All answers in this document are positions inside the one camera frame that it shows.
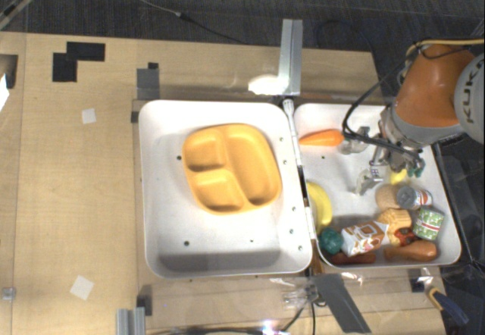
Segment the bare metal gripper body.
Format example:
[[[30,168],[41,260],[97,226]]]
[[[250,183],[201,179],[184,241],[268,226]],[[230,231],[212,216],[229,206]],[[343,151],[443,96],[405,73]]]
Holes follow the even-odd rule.
[[[406,169],[407,174],[422,174],[425,161],[421,157],[425,147],[425,128],[411,125],[397,115],[381,115],[378,123],[379,134],[369,165],[373,168],[387,166],[399,173]]]

